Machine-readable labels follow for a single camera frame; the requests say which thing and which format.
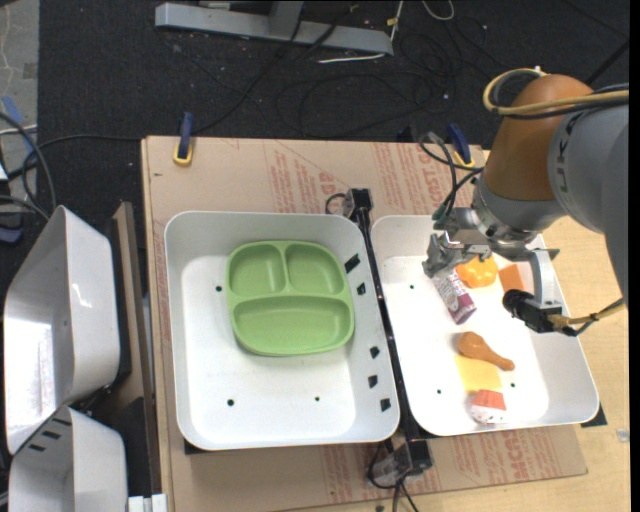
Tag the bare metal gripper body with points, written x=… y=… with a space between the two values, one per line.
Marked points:
x=470 y=231

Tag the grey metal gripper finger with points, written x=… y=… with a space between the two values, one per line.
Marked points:
x=434 y=257
x=457 y=257

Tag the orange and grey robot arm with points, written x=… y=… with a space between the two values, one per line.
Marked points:
x=575 y=165

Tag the orange toy pepper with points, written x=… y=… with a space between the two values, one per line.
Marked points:
x=479 y=275

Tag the purple and white carton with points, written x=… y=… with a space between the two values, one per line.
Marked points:
x=459 y=300

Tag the orange cheese wedge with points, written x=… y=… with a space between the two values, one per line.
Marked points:
x=512 y=279

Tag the brown toy chicken drumstick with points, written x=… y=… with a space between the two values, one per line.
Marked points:
x=477 y=347

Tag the white plastic tray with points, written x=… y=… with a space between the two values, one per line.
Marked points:
x=70 y=465
x=430 y=360
x=270 y=400
x=55 y=310

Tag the yellow cheese slice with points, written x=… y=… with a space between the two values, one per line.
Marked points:
x=477 y=376

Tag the orange and white toy sushi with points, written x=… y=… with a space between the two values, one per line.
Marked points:
x=489 y=407

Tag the green divided plate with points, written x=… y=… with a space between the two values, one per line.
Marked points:
x=290 y=320

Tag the brown cardboard board, red print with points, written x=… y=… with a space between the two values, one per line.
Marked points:
x=250 y=175

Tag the black cylinder on white bracket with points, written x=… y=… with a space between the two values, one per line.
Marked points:
x=530 y=307

